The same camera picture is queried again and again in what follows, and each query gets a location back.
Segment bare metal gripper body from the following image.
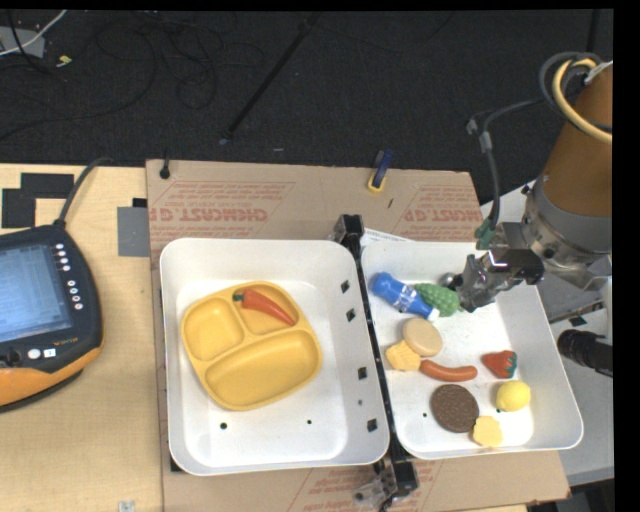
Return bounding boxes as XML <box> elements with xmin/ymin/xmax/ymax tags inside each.
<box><xmin>485</xmin><ymin>221</ymin><xmax>612</xmax><ymax>295</ymax></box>

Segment green grapes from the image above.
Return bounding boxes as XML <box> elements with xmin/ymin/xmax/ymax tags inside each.
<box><xmin>413</xmin><ymin>282</ymin><xmax>464</xmax><ymax>318</ymax></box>

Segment blue bottle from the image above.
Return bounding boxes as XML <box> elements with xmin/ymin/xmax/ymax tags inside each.
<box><xmin>368</xmin><ymin>271</ymin><xmax>442</xmax><ymax>322</ymax></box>

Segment beige round biscuit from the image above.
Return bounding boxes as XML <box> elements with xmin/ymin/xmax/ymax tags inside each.
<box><xmin>401</xmin><ymin>316</ymin><xmax>445</xmax><ymax>358</ymax></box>

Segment white paper sheet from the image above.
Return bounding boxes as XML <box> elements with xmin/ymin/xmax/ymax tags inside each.
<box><xmin>361</xmin><ymin>227</ymin><xmax>417</xmax><ymax>246</ymax></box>

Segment red strawberry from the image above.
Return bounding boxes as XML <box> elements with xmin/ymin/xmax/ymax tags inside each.
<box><xmin>481</xmin><ymin>349</ymin><xmax>519</xmax><ymax>380</ymax></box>

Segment orange-brown sausage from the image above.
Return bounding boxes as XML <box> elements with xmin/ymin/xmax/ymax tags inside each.
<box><xmin>418</xmin><ymin>358</ymin><xmax>479</xmax><ymax>383</ymax></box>

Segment thin black rod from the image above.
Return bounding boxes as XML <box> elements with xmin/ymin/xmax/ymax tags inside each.
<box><xmin>348</xmin><ymin>234</ymin><xmax>409</xmax><ymax>471</ymax></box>

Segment yellow toy fries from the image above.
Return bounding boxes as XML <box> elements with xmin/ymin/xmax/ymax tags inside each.
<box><xmin>384</xmin><ymin>339</ymin><xmax>423</xmax><ymax>373</ymax></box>

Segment yellow lemon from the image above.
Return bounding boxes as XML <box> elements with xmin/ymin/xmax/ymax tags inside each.
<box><xmin>495</xmin><ymin>379</ymin><xmax>533</xmax><ymax>413</ymax></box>

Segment brown round biscuit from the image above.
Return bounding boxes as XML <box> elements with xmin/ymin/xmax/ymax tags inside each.
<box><xmin>429</xmin><ymin>383</ymin><xmax>481</xmax><ymax>434</ymax></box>

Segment white plastic tray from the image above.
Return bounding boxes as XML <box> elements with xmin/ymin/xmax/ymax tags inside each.
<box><xmin>359</xmin><ymin>239</ymin><xmax>585</xmax><ymax>461</ymax></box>
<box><xmin>158</xmin><ymin>237</ymin><xmax>392</xmax><ymax>477</ymax></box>

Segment pale yellow toy piece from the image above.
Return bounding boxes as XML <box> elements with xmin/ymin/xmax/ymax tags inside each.
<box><xmin>471</xmin><ymin>415</ymin><xmax>505</xmax><ymax>448</ymax></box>

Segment brown cardboard board, red print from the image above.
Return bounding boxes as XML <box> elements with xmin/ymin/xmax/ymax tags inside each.
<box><xmin>144</xmin><ymin>158</ymin><xmax>572</xmax><ymax>512</ymax></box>

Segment orange carrot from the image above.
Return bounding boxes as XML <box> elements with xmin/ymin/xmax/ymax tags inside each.
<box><xmin>232</xmin><ymin>287</ymin><xmax>298</xmax><ymax>327</ymax></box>

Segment yellow divided plate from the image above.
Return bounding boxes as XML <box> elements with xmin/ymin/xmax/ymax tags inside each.
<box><xmin>179</xmin><ymin>280</ymin><xmax>324</xmax><ymax>413</ymax></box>

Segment black cylinder on white bracket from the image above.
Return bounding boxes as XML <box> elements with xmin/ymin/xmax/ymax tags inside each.
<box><xmin>556</xmin><ymin>279</ymin><xmax>614</xmax><ymax>379</ymax></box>

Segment black block with wires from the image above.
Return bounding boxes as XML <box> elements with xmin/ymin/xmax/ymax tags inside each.
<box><xmin>352</xmin><ymin>458</ymin><xmax>421</xmax><ymax>510</ymax></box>
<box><xmin>329</xmin><ymin>213</ymin><xmax>365</xmax><ymax>246</ymax></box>

